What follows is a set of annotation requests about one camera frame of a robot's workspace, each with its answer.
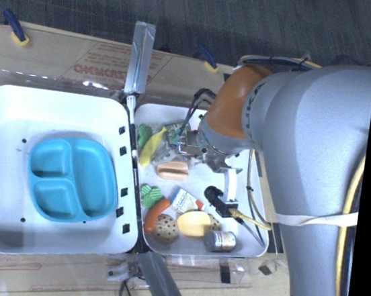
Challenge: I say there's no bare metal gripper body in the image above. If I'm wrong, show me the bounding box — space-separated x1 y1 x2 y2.
173 128 209 161

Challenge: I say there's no green and white carton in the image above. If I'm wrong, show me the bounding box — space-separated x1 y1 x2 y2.
162 119 193 147

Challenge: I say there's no clear plastic bottle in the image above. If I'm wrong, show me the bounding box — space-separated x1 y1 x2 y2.
152 138 182 168

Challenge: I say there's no pink hot dog bun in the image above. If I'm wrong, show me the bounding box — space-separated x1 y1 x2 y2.
155 157 191 183

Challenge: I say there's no yellow banana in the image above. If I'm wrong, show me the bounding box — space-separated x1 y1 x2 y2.
137 124 169 170

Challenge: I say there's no green broccoli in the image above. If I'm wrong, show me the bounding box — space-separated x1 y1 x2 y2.
134 123 155 151

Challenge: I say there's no white carton orange cap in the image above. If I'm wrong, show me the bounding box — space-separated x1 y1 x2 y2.
169 187 208 218

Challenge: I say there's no orange sausage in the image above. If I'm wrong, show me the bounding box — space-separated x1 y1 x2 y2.
142 196 173 237

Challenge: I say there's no small brown biscuit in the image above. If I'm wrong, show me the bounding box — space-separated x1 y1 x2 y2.
206 213 224 233

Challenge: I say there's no brown chocolate chip biscuit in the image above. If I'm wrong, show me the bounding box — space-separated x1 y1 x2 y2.
150 211 182 246

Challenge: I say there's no silver can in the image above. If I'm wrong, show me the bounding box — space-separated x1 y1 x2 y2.
201 227 239 256

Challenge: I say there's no white plastic tray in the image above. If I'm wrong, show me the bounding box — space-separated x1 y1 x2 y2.
0 83 156 271
117 100 286 269

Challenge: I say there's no blue divided plate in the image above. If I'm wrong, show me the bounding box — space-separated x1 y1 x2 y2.
20 131 126 230

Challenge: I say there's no brown cardboard board red print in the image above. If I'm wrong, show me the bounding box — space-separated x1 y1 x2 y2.
0 17 323 296

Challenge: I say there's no black cylinder on white bracket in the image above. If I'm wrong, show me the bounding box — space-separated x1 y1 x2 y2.
200 162 245 221

